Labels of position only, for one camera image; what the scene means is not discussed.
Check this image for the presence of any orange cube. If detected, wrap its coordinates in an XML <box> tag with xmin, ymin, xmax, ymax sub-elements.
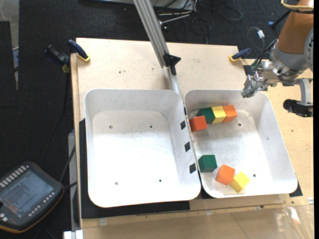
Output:
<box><xmin>189</xmin><ymin>115</ymin><xmax>208</xmax><ymax>133</ymax></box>
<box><xmin>223</xmin><ymin>105</ymin><xmax>238</xmax><ymax>123</ymax></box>
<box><xmin>215</xmin><ymin>164</ymin><xmax>236</xmax><ymax>186</ymax></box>

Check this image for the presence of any yellow cube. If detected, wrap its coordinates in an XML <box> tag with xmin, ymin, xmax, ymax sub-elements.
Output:
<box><xmin>211</xmin><ymin>106</ymin><xmax>227</xmax><ymax>124</ymax></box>
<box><xmin>229</xmin><ymin>171</ymin><xmax>251</xmax><ymax>193</ymax></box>

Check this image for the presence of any pale wood board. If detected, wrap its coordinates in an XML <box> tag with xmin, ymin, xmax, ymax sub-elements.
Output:
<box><xmin>70</xmin><ymin>37</ymin><xmax>314</xmax><ymax>229</ymax></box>

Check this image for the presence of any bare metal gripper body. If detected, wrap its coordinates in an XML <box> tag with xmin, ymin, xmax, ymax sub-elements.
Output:
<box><xmin>250</xmin><ymin>60</ymin><xmax>284</xmax><ymax>88</ymax></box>

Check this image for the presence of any green cube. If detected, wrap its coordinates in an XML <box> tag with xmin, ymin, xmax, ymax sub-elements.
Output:
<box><xmin>197</xmin><ymin>154</ymin><xmax>218</xmax><ymax>173</ymax></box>
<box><xmin>196</xmin><ymin>107</ymin><xmax>216</xmax><ymax>124</ymax></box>

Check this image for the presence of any black cylinder on white bracket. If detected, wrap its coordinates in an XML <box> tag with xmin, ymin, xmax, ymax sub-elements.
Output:
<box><xmin>283</xmin><ymin>78</ymin><xmax>314</xmax><ymax>118</ymax></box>

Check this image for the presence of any white plastic tray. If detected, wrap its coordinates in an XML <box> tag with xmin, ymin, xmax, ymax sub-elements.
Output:
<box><xmin>84</xmin><ymin>88</ymin><xmax>202</xmax><ymax>208</ymax></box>
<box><xmin>184</xmin><ymin>89</ymin><xmax>299</xmax><ymax>199</ymax></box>

